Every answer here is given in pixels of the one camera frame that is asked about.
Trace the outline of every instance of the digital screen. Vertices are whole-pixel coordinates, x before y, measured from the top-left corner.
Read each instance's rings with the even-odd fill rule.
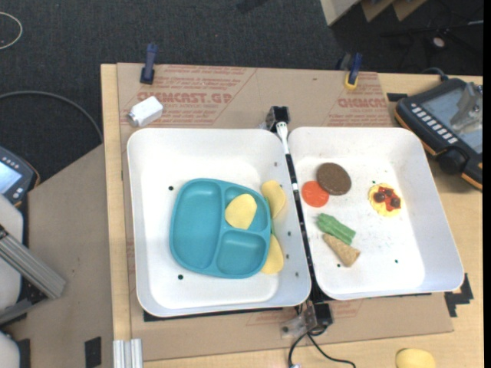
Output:
[[[0,163],[0,194],[5,194],[21,177],[21,173]]]
[[[465,109],[458,104],[462,95],[461,89],[455,89],[421,106],[479,154],[483,152],[483,99],[479,99],[476,109]]]

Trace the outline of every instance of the black floor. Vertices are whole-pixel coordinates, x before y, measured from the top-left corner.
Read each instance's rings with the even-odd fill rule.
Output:
[[[33,90],[80,105],[102,127],[100,65],[143,62],[332,70],[345,52],[363,71],[483,75],[483,0],[429,0],[404,21],[392,8],[368,23],[360,5],[328,27],[320,0],[0,0],[0,146],[46,180],[99,143],[64,100],[3,94]],[[446,47],[425,45],[442,29]]]

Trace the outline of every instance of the red tomato slice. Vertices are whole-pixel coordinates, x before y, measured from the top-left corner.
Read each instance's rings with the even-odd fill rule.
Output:
[[[329,192],[324,191],[317,181],[307,181],[302,186],[302,198],[312,207],[322,207],[329,200]]]

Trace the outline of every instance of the blue plate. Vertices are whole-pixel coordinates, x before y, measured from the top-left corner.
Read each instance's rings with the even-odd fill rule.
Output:
[[[258,205],[247,230],[225,220],[225,208],[241,194]],[[223,278],[247,278],[266,261],[271,217],[256,191],[217,179],[190,180],[180,189],[170,222],[170,251],[185,268]]]

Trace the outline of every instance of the wooden table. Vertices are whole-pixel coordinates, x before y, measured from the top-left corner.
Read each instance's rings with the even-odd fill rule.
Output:
[[[437,75],[379,74],[385,93],[417,94],[439,83]],[[476,84],[482,77],[462,77]],[[117,66],[101,66],[106,157],[107,211],[110,239],[110,275],[114,339],[131,339],[130,302],[127,282],[126,233],[124,228],[124,192],[121,182],[120,125],[117,92]],[[464,270],[468,274],[473,299],[459,305],[453,319],[454,332],[417,337],[358,341],[324,345],[327,354],[348,359],[357,368],[393,367],[396,352],[405,347],[429,350],[437,366],[462,368],[484,366],[483,352],[483,195],[462,179],[443,174],[430,163],[448,222],[456,240]],[[145,367],[179,366],[182,368],[287,367],[288,349],[231,353],[214,356],[162,360]],[[343,366],[328,362],[313,346],[295,349],[294,363],[303,367]]]

